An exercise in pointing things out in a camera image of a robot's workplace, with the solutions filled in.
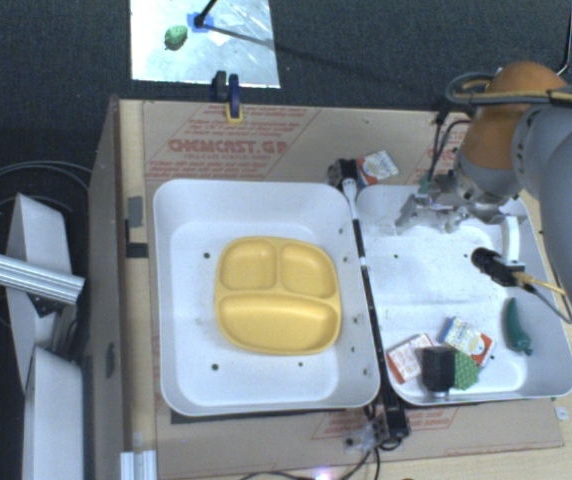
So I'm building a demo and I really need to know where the green textured packet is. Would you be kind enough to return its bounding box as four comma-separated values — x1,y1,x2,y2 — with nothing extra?
452,349,483,392

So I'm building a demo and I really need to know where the dark green toy pepper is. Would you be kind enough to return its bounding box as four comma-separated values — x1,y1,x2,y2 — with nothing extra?
503,297,534,356

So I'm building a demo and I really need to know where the white carton with yellow print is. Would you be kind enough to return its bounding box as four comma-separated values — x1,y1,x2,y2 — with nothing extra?
355,149,400,188

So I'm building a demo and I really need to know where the black block with thin wires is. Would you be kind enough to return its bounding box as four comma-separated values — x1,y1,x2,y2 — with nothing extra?
328,158,360,190
365,401,411,443

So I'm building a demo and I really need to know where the white and blue carton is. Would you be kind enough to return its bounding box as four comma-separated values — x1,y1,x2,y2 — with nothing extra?
437,315,496,368

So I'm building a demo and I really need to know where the red and white packet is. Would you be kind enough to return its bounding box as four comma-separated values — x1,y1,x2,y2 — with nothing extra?
386,332,436,384

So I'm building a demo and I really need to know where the green bumpy toy fruit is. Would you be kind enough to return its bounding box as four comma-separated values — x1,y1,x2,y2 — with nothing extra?
163,24,189,52

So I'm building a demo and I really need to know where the black box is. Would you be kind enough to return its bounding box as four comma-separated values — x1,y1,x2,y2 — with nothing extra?
420,345,458,400

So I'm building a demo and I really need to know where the white plastic tray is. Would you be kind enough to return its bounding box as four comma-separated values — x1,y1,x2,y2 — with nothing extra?
152,178,383,418
355,183,572,407

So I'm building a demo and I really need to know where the yellow divided plate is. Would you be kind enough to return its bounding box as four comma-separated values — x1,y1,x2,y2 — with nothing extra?
213,235,343,356

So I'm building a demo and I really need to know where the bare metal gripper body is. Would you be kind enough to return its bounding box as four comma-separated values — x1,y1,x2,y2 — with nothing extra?
417,174,511,226

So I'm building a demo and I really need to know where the brown cardboard board red print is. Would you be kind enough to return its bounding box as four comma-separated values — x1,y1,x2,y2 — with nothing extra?
118,98,565,480

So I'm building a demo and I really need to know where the thin black and white rod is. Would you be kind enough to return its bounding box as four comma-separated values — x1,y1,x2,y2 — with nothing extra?
344,177,393,410

